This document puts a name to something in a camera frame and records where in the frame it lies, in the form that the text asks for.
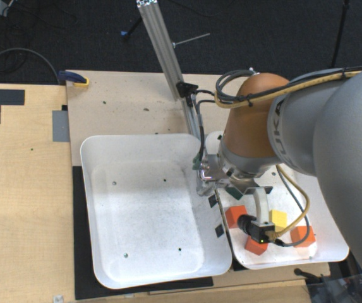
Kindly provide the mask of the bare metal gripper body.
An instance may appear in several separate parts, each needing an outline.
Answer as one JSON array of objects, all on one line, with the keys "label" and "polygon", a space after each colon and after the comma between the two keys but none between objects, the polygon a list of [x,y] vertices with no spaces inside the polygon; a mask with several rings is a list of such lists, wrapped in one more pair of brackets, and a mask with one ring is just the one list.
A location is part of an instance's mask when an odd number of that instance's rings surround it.
[{"label": "bare metal gripper body", "polygon": [[207,155],[200,164],[200,179],[203,184],[217,187],[254,187],[254,176],[239,169],[219,154]]}]

